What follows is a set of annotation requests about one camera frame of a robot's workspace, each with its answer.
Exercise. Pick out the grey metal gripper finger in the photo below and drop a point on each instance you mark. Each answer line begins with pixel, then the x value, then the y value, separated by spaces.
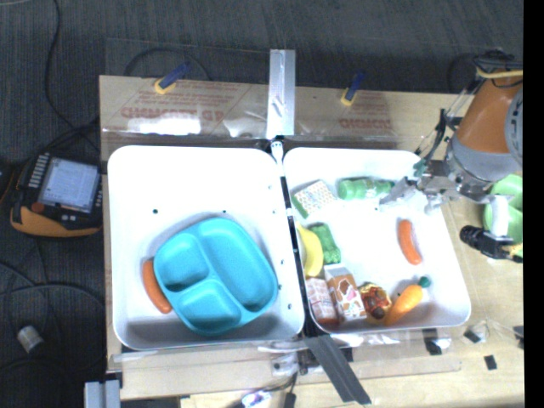
pixel 406 183
pixel 393 197

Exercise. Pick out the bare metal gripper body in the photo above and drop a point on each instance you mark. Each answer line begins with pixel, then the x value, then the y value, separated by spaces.
pixel 442 179

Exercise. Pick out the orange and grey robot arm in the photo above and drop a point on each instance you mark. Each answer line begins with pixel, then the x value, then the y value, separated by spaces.
pixel 484 117

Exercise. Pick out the green plastic bottle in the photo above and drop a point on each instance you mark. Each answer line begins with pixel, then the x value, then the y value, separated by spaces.
pixel 361 188

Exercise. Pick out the orange sausage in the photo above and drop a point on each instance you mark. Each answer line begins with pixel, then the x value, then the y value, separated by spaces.
pixel 409 241
pixel 152 289

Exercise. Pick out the white plastic tray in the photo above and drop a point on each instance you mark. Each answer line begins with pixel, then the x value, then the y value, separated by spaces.
pixel 191 177
pixel 365 236

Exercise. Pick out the green and white carton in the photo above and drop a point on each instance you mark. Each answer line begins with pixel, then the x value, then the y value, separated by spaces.
pixel 314 197

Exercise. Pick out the green grapes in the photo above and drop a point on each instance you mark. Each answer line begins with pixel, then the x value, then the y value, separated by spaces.
pixel 327 240

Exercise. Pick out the green divided plate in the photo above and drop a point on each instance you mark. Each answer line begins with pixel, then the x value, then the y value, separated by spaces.
pixel 515 217

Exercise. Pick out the yellow banana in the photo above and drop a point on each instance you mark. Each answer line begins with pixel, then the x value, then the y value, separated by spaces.
pixel 313 253

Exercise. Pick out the orange carrot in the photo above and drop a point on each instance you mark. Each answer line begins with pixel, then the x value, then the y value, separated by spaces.
pixel 406 302

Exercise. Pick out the slice of pizza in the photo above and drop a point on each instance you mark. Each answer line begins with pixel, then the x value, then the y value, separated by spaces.
pixel 375 302

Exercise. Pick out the orange carton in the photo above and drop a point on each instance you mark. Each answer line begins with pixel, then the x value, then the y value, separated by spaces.
pixel 346 293

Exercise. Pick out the blue divided plate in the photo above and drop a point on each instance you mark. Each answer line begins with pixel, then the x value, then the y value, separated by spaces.
pixel 221 270

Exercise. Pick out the brown cardboard board red print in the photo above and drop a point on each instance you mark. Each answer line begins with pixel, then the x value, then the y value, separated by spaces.
pixel 187 104

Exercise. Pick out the grey metal can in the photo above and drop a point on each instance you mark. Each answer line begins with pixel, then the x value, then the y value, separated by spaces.
pixel 30 338

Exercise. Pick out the black cylinder on white bracket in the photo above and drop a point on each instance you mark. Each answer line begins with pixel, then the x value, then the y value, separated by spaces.
pixel 484 238

